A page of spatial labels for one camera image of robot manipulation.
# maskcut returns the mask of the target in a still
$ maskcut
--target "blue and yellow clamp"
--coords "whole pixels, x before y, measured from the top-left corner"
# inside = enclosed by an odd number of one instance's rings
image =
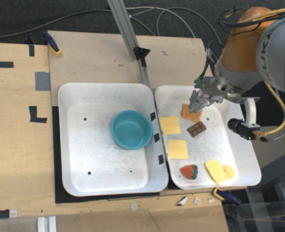
[[[212,195],[215,196],[217,199],[219,199],[221,201],[228,200],[228,201],[231,201],[232,203],[234,203],[236,205],[240,205],[241,204],[241,200],[240,199],[238,199],[236,196],[232,195],[228,191],[221,190],[220,188],[215,188],[212,191]]]
[[[48,42],[49,48],[54,54],[58,55],[61,53],[61,48],[58,47],[55,40],[51,37],[51,35],[47,31],[43,32],[43,37]]]

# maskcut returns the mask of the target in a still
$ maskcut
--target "teal bowl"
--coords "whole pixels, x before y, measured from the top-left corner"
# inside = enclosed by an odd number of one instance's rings
[[[114,141],[124,149],[145,147],[153,134],[150,120],[133,110],[123,111],[113,118],[112,133]]]

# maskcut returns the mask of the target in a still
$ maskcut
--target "yellow cable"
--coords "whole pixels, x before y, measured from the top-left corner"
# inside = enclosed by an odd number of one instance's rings
[[[258,138],[264,137],[264,136],[267,136],[267,135],[270,135],[270,134],[273,134],[273,133],[281,130],[284,127],[284,125],[285,125],[285,105],[282,102],[282,100],[277,96],[277,94],[273,91],[272,87],[267,82],[264,82],[264,83],[266,84],[266,86],[269,89],[269,91],[272,93],[272,95],[275,97],[275,99],[279,102],[280,106],[282,107],[283,113],[284,113],[284,119],[283,119],[282,124],[279,127],[277,127],[276,129],[273,129],[273,130],[270,130],[270,131],[260,131],[260,130],[253,131],[253,134],[255,136],[257,136]]]
[[[279,10],[272,10],[272,11],[268,11],[266,13],[263,13],[263,14],[258,14],[258,15],[255,15],[253,17],[250,17],[250,18],[247,18],[239,23],[243,23],[243,22],[249,22],[249,21],[254,21],[258,18],[262,18],[262,17],[267,17],[269,15],[277,15],[277,14],[280,14],[280,13],[285,13],[285,8],[284,9],[279,9]]]

